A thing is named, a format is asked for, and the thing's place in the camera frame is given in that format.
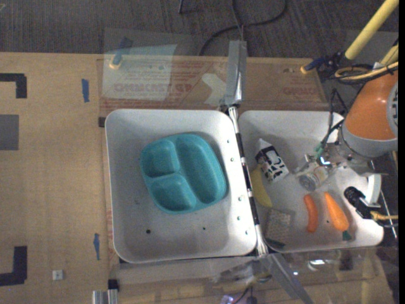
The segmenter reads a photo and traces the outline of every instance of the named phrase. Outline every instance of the blue tape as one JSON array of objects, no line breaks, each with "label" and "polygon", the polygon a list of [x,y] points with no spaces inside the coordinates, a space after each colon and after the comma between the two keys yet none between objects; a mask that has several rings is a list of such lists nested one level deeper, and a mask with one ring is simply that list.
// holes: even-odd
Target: blue tape
[{"label": "blue tape", "polygon": [[83,92],[84,102],[89,103],[90,102],[89,81],[86,79],[82,79],[82,92]]}]

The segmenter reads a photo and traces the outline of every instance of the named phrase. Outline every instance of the yellow tube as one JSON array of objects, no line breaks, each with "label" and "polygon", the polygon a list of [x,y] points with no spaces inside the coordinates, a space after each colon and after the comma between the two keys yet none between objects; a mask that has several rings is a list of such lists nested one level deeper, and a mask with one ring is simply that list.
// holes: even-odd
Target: yellow tube
[{"label": "yellow tube", "polygon": [[382,26],[384,21],[399,5],[399,0],[385,0],[374,16],[370,19],[366,27],[357,36],[345,53],[348,60],[354,60],[361,50],[366,46],[375,32]]},{"label": "yellow tube", "polygon": [[383,57],[380,63],[385,67],[387,65],[393,64],[393,62],[398,61],[398,54],[399,54],[399,43],[390,48],[387,55]]}]

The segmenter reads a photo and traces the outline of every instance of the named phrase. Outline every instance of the orange carrot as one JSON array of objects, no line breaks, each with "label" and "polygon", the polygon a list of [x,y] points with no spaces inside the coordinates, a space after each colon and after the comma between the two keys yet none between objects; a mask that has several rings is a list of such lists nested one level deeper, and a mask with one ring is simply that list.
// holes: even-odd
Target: orange carrot
[{"label": "orange carrot", "polygon": [[308,225],[306,226],[306,230],[313,233],[318,227],[318,209],[310,194],[304,196],[304,203],[308,211]]},{"label": "orange carrot", "polygon": [[330,193],[325,191],[325,199],[327,202],[328,206],[328,211],[330,214],[330,218],[332,220],[333,226],[335,229],[338,231],[347,231],[349,228],[349,221],[343,212],[343,210],[340,208],[340,206],[336,203],[336,201],[332,198]]}]

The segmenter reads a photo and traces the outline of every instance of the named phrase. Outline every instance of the toy carrot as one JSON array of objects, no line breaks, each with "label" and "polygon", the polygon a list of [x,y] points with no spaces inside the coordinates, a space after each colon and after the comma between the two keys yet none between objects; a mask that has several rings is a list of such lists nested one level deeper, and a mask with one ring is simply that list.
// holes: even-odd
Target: toy carrot
[{"label": "toy carrot", "polygon": [[313,233],[318,228],[318,209],[310,194],[304,196],[304,203],[308,211],[308,224],[306,230]]},{"label": "toy carrot", "polygon": [[349,220],[346,214],[327,191],[325,191],[325,199],[333,226],[338,231],[342,231],[343,241],[350,240],[352,237],[347,231],[349,229]]}]

